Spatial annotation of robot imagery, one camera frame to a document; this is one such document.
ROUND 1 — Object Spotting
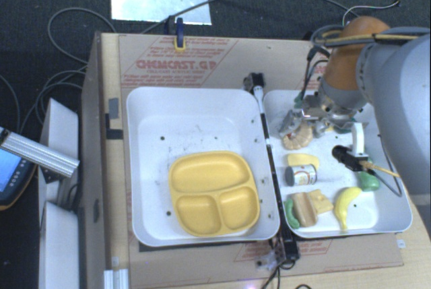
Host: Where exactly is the yellow toy cracker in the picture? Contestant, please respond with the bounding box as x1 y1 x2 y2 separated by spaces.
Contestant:
307 189 335 215

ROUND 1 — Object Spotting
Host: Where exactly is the brown cardboard board red print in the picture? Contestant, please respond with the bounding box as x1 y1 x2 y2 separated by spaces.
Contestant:
117 33 405 286

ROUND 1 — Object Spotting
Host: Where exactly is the white plastic tray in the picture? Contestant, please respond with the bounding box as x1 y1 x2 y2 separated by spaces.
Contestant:
126 86 281 247
262 89 413 239

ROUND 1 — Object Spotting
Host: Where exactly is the black block with thin wires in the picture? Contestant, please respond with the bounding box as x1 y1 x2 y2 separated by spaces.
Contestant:
268 235 300 269
243 72 267 92

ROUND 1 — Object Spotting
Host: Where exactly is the black cylinder on white bracket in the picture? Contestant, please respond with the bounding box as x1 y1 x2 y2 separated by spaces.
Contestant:
331 122 370 173

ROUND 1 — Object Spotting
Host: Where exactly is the yellow banana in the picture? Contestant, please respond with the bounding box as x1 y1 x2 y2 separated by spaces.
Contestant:
333 186 363 232

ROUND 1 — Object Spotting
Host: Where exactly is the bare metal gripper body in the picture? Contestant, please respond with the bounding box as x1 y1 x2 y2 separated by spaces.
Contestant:
301 94 364 131

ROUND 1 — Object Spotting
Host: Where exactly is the yellow toy cheese slice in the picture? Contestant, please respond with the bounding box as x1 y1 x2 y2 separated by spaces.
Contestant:
286 153 320 168

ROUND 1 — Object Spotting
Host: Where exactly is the small white and grey can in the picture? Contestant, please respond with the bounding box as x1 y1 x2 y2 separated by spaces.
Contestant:
285 164 318 187

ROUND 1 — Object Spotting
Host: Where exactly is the green toy pepper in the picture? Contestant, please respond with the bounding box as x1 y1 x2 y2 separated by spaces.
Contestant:
356 170 380 192

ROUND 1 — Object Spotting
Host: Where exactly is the yellow divided plate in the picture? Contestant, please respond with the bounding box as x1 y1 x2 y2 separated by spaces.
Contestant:
168 150 261 237

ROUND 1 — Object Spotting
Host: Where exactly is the green toy pea pod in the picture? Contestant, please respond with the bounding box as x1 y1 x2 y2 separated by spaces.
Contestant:
284 199 301 229

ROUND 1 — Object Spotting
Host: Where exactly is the thin black and white rod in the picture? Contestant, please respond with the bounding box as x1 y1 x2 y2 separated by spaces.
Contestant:
253 85 288 242

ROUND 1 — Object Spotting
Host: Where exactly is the tan toy bread bun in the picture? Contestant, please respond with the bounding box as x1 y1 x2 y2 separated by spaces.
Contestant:
291 192 319 228

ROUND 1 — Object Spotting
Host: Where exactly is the beige toy croissant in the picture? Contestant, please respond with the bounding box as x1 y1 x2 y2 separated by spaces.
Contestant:
282 121 314 151

